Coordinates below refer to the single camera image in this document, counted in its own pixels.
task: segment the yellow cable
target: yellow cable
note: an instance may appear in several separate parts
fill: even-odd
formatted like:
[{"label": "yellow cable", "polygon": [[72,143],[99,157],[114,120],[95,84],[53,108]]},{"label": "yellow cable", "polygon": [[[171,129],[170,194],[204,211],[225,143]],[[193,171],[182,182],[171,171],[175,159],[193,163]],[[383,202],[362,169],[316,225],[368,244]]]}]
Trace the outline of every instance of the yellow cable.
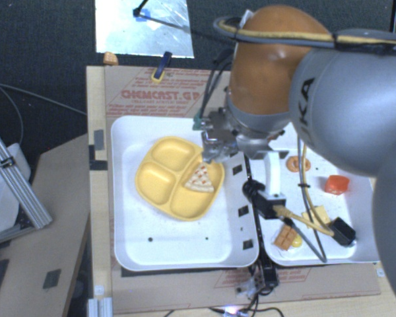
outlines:
[{"label": "yellow cable", "polygon": [[[306,144],[304,144],[304,149],[302,151],[302,161],[303,161],[302,162],[303,163],[302,180],[303,180],[304,184],[306,184],[306,168],[305,168],[306,167],[305,166],[305,164],[306,164]],[[304,187],[304,191],[305,191],[306,198],[308,200],[308,204],[310,205],[312,213],[314,214],[315,218],[317,219],[317,221],[320,223],[320,225],[324,229],[327,229],[328,231],[330,231],[329,227],[323,222],[323,220],[321,220],[321,217],[318,215],[317,211],[315,210],[315,206],[312,203],[310,192],[308,191],[308,187]]]},{"label": "yellow cable", "polygon": [[259,32],[255,30],[237,29],[233,26],[228,26],[225,20],[220,20],[218,26],[232,34],[241,34],[250,36],[252,38],[267,38],[267,39],[295,39],[295,40],[312,40],[321,42],[335,42],[343,44],[392,44],[396,45],[396,40],[384,40],[375,38],[364,38],[361,36],[338,35],[334,39],[332,34],[317,34],[305,32]]},{"label": "yellow cable", "polygon": [[308,225],[309,227],[311,227],[315,230],[318,230],[322,234],[326,234],[327,236],[331,236],[331,237],[333,237],[335,235],[333,231],[321,228],[318,225],[316,225],[315,223],[312,223],[311,221],[309,221],[301,216],[297,216],[296,214],[291,212],[289,209],[287,209],[283,205],[274,205],[273,210],[276,212],[278,217],[283,216],[283,217],[288,217],[289,219],[296,219],[297,221],[300,221],[300,222]]}]

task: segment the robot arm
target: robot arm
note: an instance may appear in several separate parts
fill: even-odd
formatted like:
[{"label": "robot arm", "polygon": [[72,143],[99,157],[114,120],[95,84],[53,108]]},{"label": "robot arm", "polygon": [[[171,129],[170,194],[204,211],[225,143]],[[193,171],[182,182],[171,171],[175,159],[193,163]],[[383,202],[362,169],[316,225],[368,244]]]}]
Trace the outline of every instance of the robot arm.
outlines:
[{"label": "robot arm", "polygon": [[[281,13],[283,8],[256,12],[256,19],[244,28],[284,31],[287,24],[289,31],[305,32],[300,27],[306,27],[306,32],[325,32],[311,17],[303,17],[291,7]],[[302,23],[295,27],[293,20],[298,15]],[[267,29],[267,24],[275,29]],[[377,38],[384,43],[396,40],[396,34],[374,30],[347,30],[337,35]],[[269,141],[291,121],[307,146],[332,164],[354,174],[378,177],[374,230],[396,293],[395,49],[393,44],[386,49],[364,44],[303,50],[284,44],[239,43],[224,108],[203,121],[202,138],[207,162],[221,162],[238,151],[250,159],[262,159]]]}]

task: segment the yellow plate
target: yellow plate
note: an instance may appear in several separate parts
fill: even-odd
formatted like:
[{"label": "yellow plate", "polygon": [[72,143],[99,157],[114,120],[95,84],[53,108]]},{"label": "yellow plate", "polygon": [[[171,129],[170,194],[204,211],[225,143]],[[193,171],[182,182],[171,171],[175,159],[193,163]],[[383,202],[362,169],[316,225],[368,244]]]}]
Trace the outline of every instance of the yellow plate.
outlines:
[{"label": "yellow plate", "polygon": [[207,164],[214,192],[201,193],[183,185],[203,161],[202,148],[180,137],[158,140],[145,155],[135,176],[139,194],[159,210],[184,221],[205,215],[224,180],[221,163]]}]

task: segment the table surface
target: table surface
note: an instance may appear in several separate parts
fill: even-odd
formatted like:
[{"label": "table surface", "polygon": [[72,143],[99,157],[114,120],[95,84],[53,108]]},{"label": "table surface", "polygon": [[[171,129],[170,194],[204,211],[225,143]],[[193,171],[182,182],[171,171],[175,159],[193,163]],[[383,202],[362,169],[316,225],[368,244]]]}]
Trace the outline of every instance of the table surface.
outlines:
[{"label": "table surface", "polygon": [[[66,316],[88,236],[88,151],[84,135],[41,155],[32,189],[53,222],[0,249],[9,260],[0,316]],[[43,289],[49,271],[55,287]]]},{"label": "table surface", "polygon": [[[87,67],[88,93],[88,144],[94,144],[94,131],[106,128],[104,68]],[[106,150],[95,152],[96,160],[107,160]],[[95,170],[90,172],[91,182],[91,236],[92,236],[92,269],[94,298],[102,299],[112,296],[112,276],[110,264],[110,223],[108,205],[107,172]],[[306,300],[300,302],[282,302],[260,304],[259,308],[275,306],[285,316],[396,316],[396,297],[386,277],[379,277],[381,294],[376,296],[349,297],[341,299]],[[135,313],[138,317],[163,317],[168,311]],[[259,312],[256,316],[278,316],[275,311]],[[177,310],[170,316],[216,316],[207,308]]]}]

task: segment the orange cube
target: orange cube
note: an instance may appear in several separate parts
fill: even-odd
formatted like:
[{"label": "orange cube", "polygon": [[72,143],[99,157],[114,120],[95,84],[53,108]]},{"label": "orange cube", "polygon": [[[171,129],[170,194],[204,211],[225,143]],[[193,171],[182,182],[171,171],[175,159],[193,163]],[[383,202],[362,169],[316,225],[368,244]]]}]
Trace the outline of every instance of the orange cube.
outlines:
[{"label": "orange cube", "polygon": [[325,183],[326,193],[341,195],[348,190],[349,179],[341,175],[330,175]]},{"label": "orange cube", "polygon": [[292,245],[297,234],[298,233],[290,226],[284,225],[280,231],[280,234],[276,237],[274,245],[278,246],[282,250],[287,251]]}]

